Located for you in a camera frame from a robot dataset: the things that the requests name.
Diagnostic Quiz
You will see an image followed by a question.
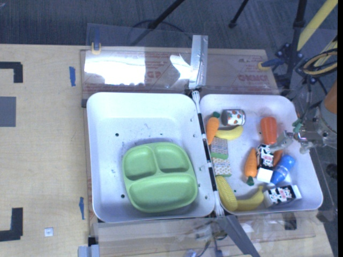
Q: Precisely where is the white can with strawberry print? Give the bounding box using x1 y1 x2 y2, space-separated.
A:
220 109 246 126

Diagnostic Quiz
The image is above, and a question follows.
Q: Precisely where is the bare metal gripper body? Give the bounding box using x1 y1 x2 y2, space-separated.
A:
293 121 337 148

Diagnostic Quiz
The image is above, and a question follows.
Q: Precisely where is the white plastic tray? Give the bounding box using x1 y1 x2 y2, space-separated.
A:
86 91 216 223
199 93 324 215

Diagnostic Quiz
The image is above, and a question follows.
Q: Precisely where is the orange carrot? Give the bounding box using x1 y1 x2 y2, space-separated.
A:
205 111 221 146
244 147 259 186

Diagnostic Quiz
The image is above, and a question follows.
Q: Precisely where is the blue bottle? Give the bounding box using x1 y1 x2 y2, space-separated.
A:
270 154 296 186

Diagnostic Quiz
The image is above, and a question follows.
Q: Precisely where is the yellow corn cob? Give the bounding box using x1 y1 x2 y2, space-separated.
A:
215 175 238 212

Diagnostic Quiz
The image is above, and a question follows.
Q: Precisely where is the colourful printed carton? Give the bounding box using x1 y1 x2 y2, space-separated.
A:
210 137 233 177

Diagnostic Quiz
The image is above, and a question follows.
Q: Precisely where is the green divided plate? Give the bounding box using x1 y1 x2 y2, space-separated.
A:
122 141 199 214

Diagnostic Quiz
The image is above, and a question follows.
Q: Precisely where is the cow print milk carton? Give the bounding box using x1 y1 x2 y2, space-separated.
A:
256 143 275 183
263 184 302 207

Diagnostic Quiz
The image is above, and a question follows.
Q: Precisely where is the orange sausage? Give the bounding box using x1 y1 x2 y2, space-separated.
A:
273 149 284 167

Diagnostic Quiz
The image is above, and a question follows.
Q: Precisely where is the yellow banana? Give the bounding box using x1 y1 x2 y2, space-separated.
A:
235 185 265 212
214 125 244 141

